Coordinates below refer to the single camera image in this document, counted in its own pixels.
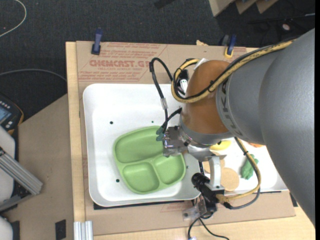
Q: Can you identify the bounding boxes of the green divided plate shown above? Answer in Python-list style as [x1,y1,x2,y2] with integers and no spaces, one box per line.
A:
[112,125,187,195]

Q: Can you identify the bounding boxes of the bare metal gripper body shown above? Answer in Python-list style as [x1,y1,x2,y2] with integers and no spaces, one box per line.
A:
[162,125,217,162]

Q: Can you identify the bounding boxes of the brown cardboard board, red print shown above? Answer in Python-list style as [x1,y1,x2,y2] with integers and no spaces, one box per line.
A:
[75,40,297,236]

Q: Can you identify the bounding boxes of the white plastic tray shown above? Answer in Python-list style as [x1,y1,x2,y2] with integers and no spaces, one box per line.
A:
[82,83,204,208]
[198,136,290,194]

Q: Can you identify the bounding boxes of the black cylinder on white bracket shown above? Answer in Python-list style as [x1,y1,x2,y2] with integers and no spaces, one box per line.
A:
[191,154,227,205]

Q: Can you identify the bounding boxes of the tan round biscuit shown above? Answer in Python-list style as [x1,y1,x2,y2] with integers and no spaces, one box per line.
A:
[220,167,240,192]
[201,158,226,174]

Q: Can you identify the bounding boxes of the green broccoli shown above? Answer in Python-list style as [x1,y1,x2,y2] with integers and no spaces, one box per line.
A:
[240,153,260,181]

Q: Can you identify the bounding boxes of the yellow round toy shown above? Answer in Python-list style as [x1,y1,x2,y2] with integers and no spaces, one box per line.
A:
[209,139,232,153]

